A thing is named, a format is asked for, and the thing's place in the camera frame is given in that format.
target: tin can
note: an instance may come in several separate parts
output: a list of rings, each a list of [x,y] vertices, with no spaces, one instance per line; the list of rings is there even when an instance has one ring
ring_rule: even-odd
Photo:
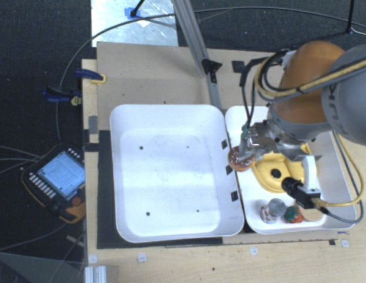
[[[260,217],[264,222],[273,224],[279,217],[284,215],[286,210],[287,207],[284,201],[279,198],[274,198],[271,199],[268,205],[262,206],[260,209]]]

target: empty white tray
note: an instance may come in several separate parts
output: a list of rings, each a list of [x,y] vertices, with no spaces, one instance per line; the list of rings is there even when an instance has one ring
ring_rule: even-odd
[[[252,124],[262,122],[267,117],[267,107],[255,107]],[[235,106],[226,112],[226,126],[232,146],[240,143],[241,128],[246,122],[246,112],[244,107]],[[318,189],[321,190],[321,198],[329,202],[347,202],[351,200],[347,183],[345,181],[338,156],[330,134],[320,134],[315,142],[308,143],[313,154],[321,154],[317,162]],[[280,198],[286,206],[292,206],[295,200],[286,193],[270,193],[262,188],[256,180],[251,169],[245,172],[238,172],[238,182],[240,184],[246,221],[257,233],[272,234],[298,231],[312,231],[317,229],[346,229],[352,225],[338,221],[328,216],[323,216],[320,221],[301,223],[285,223],[279,219],[274,224],[266,224],[260,218],[260,208],[266,205],[273,198]],[[346,219],[356,219],[356,211],[353,206],[344,208],[328,208],[332,213]]]
[[[129,242],[230,236],[244,215],[224,116],[208,105],[121,105],[110,115],[116,226]]]

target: black bracket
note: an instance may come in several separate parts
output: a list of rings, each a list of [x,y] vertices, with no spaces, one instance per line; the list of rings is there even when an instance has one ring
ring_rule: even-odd
[[[216,72],[218,69],[220,69],[222,63],[211,61],[209,59],[203,59],[201,61],[201,65],[205,74],[209,73],[211,75],[211,82],[217,84]]]

